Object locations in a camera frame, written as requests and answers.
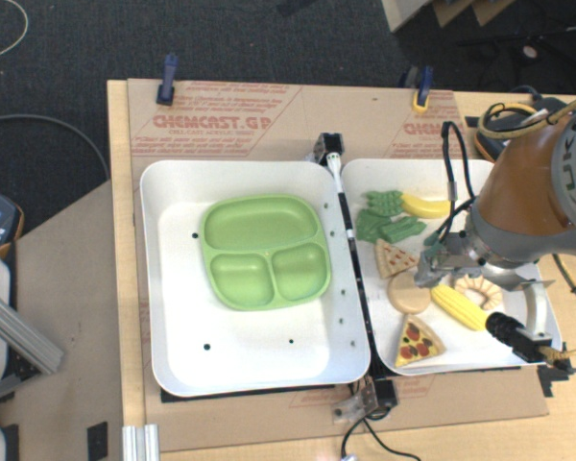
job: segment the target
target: green divided plate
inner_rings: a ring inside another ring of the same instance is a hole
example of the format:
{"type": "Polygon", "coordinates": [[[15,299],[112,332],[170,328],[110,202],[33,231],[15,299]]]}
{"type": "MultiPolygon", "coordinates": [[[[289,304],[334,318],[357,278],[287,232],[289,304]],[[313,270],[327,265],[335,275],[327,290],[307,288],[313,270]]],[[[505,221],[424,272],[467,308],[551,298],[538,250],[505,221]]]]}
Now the green divided plate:
{"type": "Polygon", "coordinates": [[[306,303],[330,283],[318,214],[302,198],[271,194],[211,206],[200,234],[215,294],[239,310],[306,303]]]}

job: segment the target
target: cookie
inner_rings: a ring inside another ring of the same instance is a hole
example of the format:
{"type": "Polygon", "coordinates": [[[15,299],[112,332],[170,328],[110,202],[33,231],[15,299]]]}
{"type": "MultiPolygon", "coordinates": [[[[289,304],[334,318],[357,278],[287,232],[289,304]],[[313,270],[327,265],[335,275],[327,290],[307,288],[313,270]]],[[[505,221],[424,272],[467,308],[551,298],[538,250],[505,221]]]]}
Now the cookie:
{"type": "Polygon", "coordinates": [[[387,294],[393,307],[403,314],[420,314],[431,304],[431,292],[416,286],[412,272],[393,276],[388,282],[387,294]]]}

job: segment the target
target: gray carpet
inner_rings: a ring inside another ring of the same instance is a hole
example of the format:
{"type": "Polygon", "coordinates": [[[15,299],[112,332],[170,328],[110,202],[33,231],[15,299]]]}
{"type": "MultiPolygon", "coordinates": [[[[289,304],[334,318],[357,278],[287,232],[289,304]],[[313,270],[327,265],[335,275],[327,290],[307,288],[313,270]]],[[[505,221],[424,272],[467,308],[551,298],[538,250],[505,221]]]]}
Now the gray carpet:
{"type": "MultiPolygon", "coordinates": [[[[395,34],[380,0],[318,0],[290,15],[278,11],[289,0],[16,1],[30,29],[0,57],[0,115],[72,124],[107,161],[107,80],[160,77],[169,52],[184,80],[397,86],[410,65],[431,65],[437,88],[576,94],[576,33],[548,37],[537,61],[519,54],[526,36],[576,25],[576,0],[518,0],[484,27],[467,10],[444,29],[427,6],[395,34]],[[458,45],[493,36],[520,38],[458,45]]],[[[22,25],[0,2],[0,49],[22,25]]],[[[26,231],[104,178],[89,146],[65,128],[0,122],[0,192],[23,207],[26,231]]]]}

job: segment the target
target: banana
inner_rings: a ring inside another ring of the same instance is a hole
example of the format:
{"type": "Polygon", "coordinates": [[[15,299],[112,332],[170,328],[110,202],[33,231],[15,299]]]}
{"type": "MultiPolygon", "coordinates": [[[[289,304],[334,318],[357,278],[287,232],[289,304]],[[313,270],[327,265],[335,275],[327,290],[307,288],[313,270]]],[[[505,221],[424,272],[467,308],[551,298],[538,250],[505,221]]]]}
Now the banana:
{"type": "Polygon", "coordinates": [[[403,201],[401,206],[406,212],[422,219],[439,219],[450,213],[448,200],[430,202],[407,193],[401,195],[401,200],[403,201]]]}

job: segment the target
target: pizza slice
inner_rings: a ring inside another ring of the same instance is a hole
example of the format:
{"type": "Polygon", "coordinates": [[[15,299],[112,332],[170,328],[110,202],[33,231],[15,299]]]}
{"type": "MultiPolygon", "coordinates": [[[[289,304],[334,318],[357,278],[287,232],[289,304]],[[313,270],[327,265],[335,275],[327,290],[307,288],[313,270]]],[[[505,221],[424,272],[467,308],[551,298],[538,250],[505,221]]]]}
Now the pizza slice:
{"type": "Polygon", "coordinates": [[[389,279],[399,272],[416,266],[418,260],[407,251],[393,246],[384,239],[377,239],[375,242],[375,263],[380,277],[389,279]]]}
{"type": "Polygon", "coordinates": [[[403,367],[444,352],[444,343],[433,329],[422,319],[411,314],[405,315],[397,347],[396,367],[403,367]]]}

